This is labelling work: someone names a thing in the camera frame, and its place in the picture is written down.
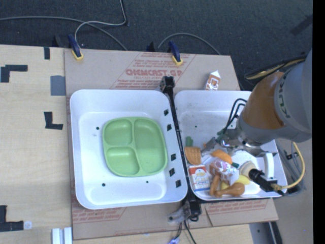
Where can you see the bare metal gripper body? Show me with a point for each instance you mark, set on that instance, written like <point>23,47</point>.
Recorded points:
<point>232,139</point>

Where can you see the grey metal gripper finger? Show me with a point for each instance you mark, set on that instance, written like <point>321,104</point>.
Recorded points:
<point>209,144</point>
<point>261,151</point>

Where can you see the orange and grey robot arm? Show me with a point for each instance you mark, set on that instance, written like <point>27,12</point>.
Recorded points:
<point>274,105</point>

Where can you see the orange carrot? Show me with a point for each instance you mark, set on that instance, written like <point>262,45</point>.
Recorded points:
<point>223,155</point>

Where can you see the orange waffle biscuit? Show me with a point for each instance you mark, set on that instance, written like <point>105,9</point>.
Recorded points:
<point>193,156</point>

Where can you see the small green toy vegetable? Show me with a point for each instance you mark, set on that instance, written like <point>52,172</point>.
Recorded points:
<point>189,141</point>

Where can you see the pink and white carton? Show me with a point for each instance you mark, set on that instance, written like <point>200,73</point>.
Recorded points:
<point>226,171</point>

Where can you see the yellow banana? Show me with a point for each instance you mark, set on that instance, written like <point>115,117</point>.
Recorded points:
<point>243,180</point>

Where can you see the white and red packet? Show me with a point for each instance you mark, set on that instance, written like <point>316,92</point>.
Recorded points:
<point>199,177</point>

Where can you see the white plastic tray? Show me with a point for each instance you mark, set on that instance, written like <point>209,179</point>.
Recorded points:
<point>89,149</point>
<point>203,110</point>

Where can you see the thin black and white rod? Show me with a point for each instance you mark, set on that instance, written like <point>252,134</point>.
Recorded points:
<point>177,128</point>

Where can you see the orange sausage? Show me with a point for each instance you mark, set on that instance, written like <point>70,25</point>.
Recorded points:
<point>214,185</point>

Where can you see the brown chicken drumstick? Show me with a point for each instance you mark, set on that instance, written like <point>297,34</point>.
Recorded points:
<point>233,189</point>

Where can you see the orange and white carton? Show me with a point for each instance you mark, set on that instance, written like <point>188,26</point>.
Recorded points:
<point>212,81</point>

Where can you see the green divided plate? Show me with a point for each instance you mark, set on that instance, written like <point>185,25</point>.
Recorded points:
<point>147,141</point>

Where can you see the brown cardboard board red print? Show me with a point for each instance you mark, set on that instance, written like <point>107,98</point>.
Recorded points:
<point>101,67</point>

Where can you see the black cylinder on white bracket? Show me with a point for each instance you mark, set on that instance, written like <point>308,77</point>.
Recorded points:
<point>261,178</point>

